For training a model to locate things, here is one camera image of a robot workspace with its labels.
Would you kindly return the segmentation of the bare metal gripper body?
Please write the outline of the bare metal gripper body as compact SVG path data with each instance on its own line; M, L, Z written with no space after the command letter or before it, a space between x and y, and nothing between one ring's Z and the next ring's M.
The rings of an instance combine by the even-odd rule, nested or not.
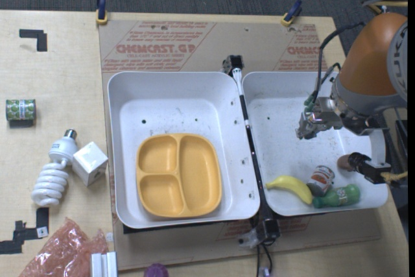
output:
M350 110L341 97L318 97L310 121L322 124L322 131L340 129L351 119Z

